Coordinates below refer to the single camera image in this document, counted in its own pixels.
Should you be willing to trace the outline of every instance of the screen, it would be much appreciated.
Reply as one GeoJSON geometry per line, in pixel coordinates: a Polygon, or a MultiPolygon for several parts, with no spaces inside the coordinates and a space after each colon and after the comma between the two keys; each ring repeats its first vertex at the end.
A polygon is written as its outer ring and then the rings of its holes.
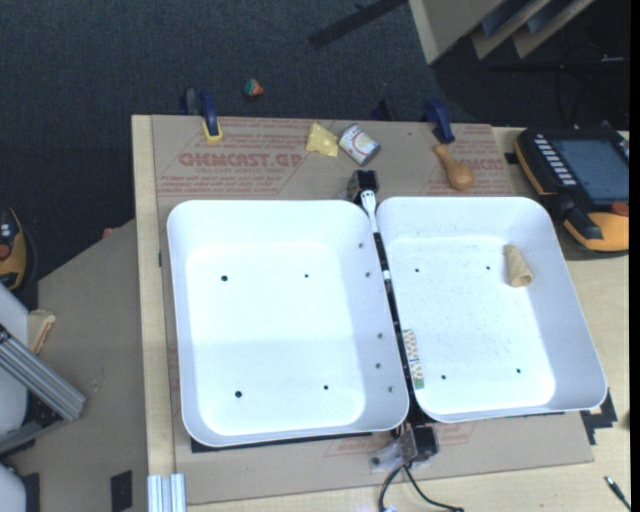
{"type": "Polygon", "coordinates": [[[593,203],[608,206],[629,200],[629,161],[609,140],[550,140],[593,203]]]}

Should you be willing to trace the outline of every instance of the yellow device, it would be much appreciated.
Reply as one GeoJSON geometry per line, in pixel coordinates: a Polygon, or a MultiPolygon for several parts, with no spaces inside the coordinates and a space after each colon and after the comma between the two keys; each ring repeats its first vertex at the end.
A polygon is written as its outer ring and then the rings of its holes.
{"type": "Polygon", "coordinates": [[[595,252],[629,250],[629,146],[616,131],[523,131],[515,152],[542,205],[595,252]]]}
{"type": "Polygon", "coordinates": [[[17,289],[27,270],[27,240],[17,215],[0,206],[0,283],[17,289]]]}

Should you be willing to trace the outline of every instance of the can label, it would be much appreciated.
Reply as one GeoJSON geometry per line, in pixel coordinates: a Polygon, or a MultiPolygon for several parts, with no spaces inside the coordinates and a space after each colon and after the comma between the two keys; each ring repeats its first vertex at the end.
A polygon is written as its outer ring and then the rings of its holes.
{"type": "Polygon", "coordinates": [[[357,123],[352,124],[342,133],[339,145],[361,165],[369,162],[380,151],[380,144],[357,123]]]}

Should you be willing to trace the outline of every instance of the black floor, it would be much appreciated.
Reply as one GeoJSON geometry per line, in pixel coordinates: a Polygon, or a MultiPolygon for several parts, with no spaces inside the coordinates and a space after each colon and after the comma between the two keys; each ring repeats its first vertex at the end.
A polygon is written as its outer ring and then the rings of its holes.
{"type": "Polygon", "coordinates": [[[2,2],[0,203],[30,231],[38,277],[133,218],[130,117],[178,113],[185,87],[209,89],[222,116],[369,119],[384,99],[393,119],[417,121],[436,97],[452,122],[629,128],[628,65],[588,71],[587,88],[491,67],[628,59],[630,0],[594,2],[524,60],[505,42],[480,61],[463,38],[428,66],[402,1],[319,41],[376,3],[2,2]],[[254,102],[249,78],[265,89],[254,102]]]}

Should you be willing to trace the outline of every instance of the cable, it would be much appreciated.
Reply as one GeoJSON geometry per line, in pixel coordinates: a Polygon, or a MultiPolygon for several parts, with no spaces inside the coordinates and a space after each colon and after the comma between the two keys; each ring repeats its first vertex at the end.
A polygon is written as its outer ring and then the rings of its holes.
{"type": "Polygon", "coordinates": [[[410,482],[413,484],[413,487],[418,492],[420,497],[422,497],[422,499],[425,500],[427,503],[430,503],[431,505],[433,505],[435,507],[444,508],[446,510],[449,510],[450,512],[464,512],[464,509],[461,508],[461,507],[454,507],[454,506],[451,506],[451,505],[445,505],[444,503],[439,503],[437,501],[431,500],[424,492],[422,492],[422,489],[420,489],[420,487],[418,487],[418,484],[413,479],[413,475],[409,471],[409,466],[407,464],[405,464],[404,466],[401,466],[401,467],[399,467],[397,469],[394,469],[393,471],[391,471],[391,473],[389,473],[387,475],[387,478],[385,478],[385,480],[384,480],[384,482],[382,484],[382,487],[380,488],[380,495],[378,497],[378,510],[379,510],[379,512],[385,512],[387,510],[386,507],[384,506],[384,495],[387,492],[387,489],[389,488],[389,485],[391,484],[391,482],[393,482],[393,479],[398,475],[398,473],[402,469],[404,469],[405,473],[409,477],[410,482]]]}

